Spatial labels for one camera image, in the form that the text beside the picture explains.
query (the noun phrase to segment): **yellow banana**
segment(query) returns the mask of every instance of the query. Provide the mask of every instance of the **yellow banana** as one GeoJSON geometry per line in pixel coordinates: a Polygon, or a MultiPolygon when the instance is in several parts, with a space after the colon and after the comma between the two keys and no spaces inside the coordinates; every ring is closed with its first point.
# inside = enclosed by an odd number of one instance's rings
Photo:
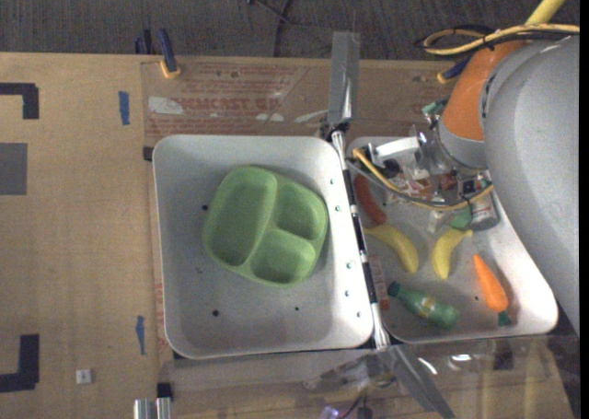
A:
{"type": "Polygon", "coordinates": [[[411,239],[401,231],[388,224],[381,224],[376,227],[365,227],[364,233],[377,238],[394,250],[407,272],[410,274],[417,272],[420,266],[417,249],[415,249],[411,239]]]}
{"type": "Polygon", "coordinates": [[[448,274],[450,274],[450,258],[452,257],[452,252],[466,236],[472,237],[471,229],[461,231],[450,228],[435,241],[435,244],[433,244],[433,271],[443,280],[445,280],[448,277],[448,274]]]}

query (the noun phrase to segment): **orange carrot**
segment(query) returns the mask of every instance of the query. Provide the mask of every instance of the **orange carrot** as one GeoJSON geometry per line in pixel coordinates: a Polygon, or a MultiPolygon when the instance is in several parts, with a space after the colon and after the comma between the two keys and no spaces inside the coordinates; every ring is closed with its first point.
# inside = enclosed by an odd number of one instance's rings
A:
{"type": "Polygon", "coordinates": [[[359,173],[353,180],[353,188],[358,197],[358,202],[366,212],[366,215],[368,215],[374,224],[380,226],[386,223],[387,215],[380,209],[375,200],[373,200],[370,194],[369,183],[368,179],[359,173]]]}
{"type": "Polygon", "coordinates": [[[508,324],[510,320],[505,310],[509,306],[509,300],[505,290],[480,255],[473,255],[472,261],[477,270],[477,277],[479,278],[483,296],[485,296],[485,303],[489,309],[499,313],[499,325],[508,324]]]}

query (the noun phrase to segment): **toy carrot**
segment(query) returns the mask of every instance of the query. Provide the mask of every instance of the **toy carrot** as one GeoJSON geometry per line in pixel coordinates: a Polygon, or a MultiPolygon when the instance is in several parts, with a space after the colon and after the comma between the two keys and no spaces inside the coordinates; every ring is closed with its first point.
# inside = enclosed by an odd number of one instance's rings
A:
{"type": "Polygon", "coordinates": [[[477,277],[479,278],[483,296],[485,296],[485,303],[487,303],[489,309],[499,314],[500,326],[510,324],[511,319],[509,319],[506,311],[509,306],[509,301],[501,283],[499,283],[497,277],[493,274],[485,261],[482,260],[480,255],[473,255],[472,261],[477,270],[477,277]]]}

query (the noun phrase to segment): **plywood table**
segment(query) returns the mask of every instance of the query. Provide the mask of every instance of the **plywood table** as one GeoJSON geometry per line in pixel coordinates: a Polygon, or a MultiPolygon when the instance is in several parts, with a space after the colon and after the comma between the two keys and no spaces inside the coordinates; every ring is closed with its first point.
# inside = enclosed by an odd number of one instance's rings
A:
{"type": "MultiPolygon", "coordinates": [[[[157,60],[0,54],[0,83],[39,91],[38,119],[23,119],[21,95],[0,94],[0,152],[12,145],[18,161],[23,152],[26,158],[25,187],[14,176],[10,183],[23,194],[0,193],[0,374],[18,371],[20,336],[39,335],[40,346],[39,381],[34,389],[0,393],[3,418],[130,417],[135,399],[156,396],[171,350],[161,329],[151,164],[144,160],[142,71],[156,64],[142,64],[157,60]],[[129,100],[128,123],[121,98],[129,100]],[[91,382],[76,384],[77,370],[90,370],[91,382]]],[[[299,67],[304,73],[281,98],[288,103],[283,119],[255,115],[269,120],[264,129],[273,134],[312,134],[315,123],[295,123],[302,112],[290,111],[327,108],[327,60],[185,63],[299,67]]],[[[381,110],[398,123],[392,134],[405,132],[423,103],[447,93],[435,82],[439,70],[435,63],[362,62],[360,101],[372,107],[364,118],[381,110]]],[[[6,165],[0,170],[7,175],[6,165]]]]}

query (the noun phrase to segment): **green plate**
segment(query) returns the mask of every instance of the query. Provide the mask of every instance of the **green plate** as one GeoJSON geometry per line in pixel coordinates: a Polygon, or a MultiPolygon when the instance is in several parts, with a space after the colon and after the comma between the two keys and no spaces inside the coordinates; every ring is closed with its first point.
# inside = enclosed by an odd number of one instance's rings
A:
{"type": "Polygon", "coordinates": [[[211,201],[202,240],[226,269],[272,286],[292,286],[315,268],[328,228],[323,200],[275,172],[240,167],[211,201]]]}

